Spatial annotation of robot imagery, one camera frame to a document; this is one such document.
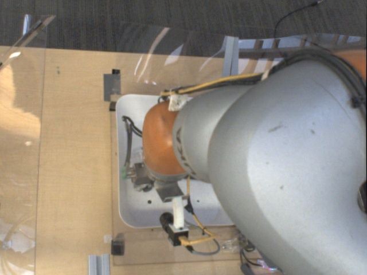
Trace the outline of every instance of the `white tag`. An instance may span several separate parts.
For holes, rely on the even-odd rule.
[[[180,111],[187,101],[188,101],[187,95],[178,95],[178,94],[171,95],[168,111]]]

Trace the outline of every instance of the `white tray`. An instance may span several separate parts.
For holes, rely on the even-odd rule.
[[[159,217],[163,212],[172,212],[172,203],[163,203],[158,193],[152,189],[149,192],[134,190],[130,179],[123,179],[122,167],[126,157],[127,135],[122,116],[130,117],[140,129],[143,127],[145,114],[157,103],[158,96],[125,95],[116,104],[116,119],[118,131],[119,159],[119,212],[121,219],[131,227],[152,228],[160,227]],[[141,162],[137,152],[141,151],[142,139],[133,134],[131,162]],[[179,183],[181,190],[186,193],[186,180]],[[212,185],[198,180],[191,182],[191,201],[195,213],[206,226],[228,226],[233,222],[228,218],[216,198]],[[194,223],[189,213],[185,219]]]

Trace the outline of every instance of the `gray carpet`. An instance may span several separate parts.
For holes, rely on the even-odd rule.
[[[146,25],[178,29],[173,38],[167,38],[172,41],[185,40],[188,34],[218,44],[218,34],[268,38],[284,15],[314,1],[0,0],[0,45],[15,43],[26,13],[56,15],[48,31],[50,48],[146,52],[159,31]],[[276,34],[321,32],[366,37],[366,2],[325,0],[284,19]]]

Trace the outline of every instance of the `clear plastic panel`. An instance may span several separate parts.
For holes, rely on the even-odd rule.
[[[53,17],[32,18],[13,47],[0,47],[2,274],[34,274],[46,26]]]
[[[284,38],[240,40],[217,34],[131,23],[121,23],[118,34],[119,49],[125,53],[113,57],[115,61],[109,65],[111,69],[121,70],[121,91],[118,95],[112,95],[111,101],[118,101],[121,95],[126,94],[159,95],[164,89],[200,84],[223,76],[264,72],[277,64],[282,57],[300,49],[335,51],[363,49],[366,46],[364,37],[337,34],[294,34]],[[139,119],[136,119],[136,124],[141,128],[142,122]],[[123,162],[124,158],[123,153],[118,152],[115,113],[111,115],[111,129],[113,236],[119,237],[125,247],[125,255],[114,256],[114,264],[238,260],[238,254],[226,252],[209,257],[194,256],[183,247],[172,247],[161,227],[138,229],[129,227],[121,219],[120,211],[124,209],[121,206],[124,200],[122,195],[128,195],[126,188],[121,187],[129,180],[124,180],[119,175],[118,162]],[[119,146],[123,151],[126,150],[126,144]],[[143,198],[136,203],[141,202],[146,207],[152,207],[153,203],[149,203],[147,198],[152,193],[145,196],[144,193],[139,194]],[[223,242],[236,233],[233,226],[213,227],[212,231],[220,233]],[[202,247],[208,248],[208,251],[212,245]]]

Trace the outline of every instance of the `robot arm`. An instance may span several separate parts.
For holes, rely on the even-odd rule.
[[[288,274],[367,269],[357,203],[366,180],[365,82],[329,56],[298,54],[265,81],[205,93],[179,113],[160,103],[143,127],[152,175],[210,182],[239,230]]]

